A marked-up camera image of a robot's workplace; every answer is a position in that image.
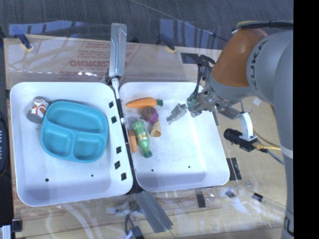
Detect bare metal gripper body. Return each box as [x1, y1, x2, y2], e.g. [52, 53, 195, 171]
[189, 90, 220, 118]

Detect purple ice cream cone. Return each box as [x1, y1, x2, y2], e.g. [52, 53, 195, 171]
[141, 106, 162, 138]

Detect white plastic tray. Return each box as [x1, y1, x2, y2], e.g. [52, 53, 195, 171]
[119, 81, 231, 193]
[9, 81, 134, 207]

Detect orange carrot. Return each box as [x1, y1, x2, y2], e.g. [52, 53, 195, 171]
[125, 97, 164, 109]

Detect green bottle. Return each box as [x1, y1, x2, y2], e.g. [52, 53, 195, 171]
[131, 120, 153, 159]

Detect orange sausage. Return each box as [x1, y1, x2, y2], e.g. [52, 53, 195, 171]
[128, 129, 138, 154]

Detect brown cardboard board red print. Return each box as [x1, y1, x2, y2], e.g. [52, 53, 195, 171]
[3, 33, 288, 239]

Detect blue divided plate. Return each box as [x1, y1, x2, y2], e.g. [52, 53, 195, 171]
[40, 100, 110, 164]

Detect orange and white can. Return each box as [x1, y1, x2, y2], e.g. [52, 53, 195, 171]
[26, 96, 49, 124]

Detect black cylinder on white bracket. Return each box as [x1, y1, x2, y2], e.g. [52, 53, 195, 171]
[223, 111, 259, 152]

